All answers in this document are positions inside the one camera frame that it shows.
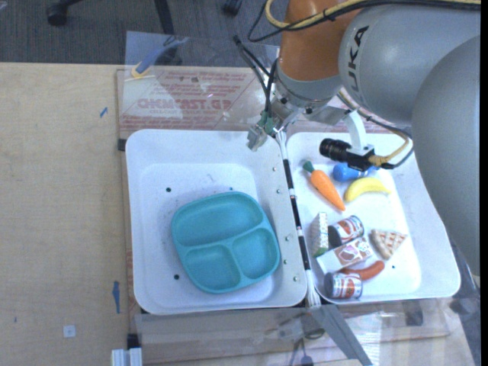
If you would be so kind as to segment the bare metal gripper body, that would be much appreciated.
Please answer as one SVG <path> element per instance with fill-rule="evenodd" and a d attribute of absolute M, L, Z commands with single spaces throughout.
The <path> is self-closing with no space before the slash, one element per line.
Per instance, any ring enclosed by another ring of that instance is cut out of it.
<path fill-rule="evenodd" d="M 286 130 L 303 112 L 304 107 L 296 105 L 286 98 L 274 96 L 267 111 L 266 133 L 276 134 L 278 131 Z"/>

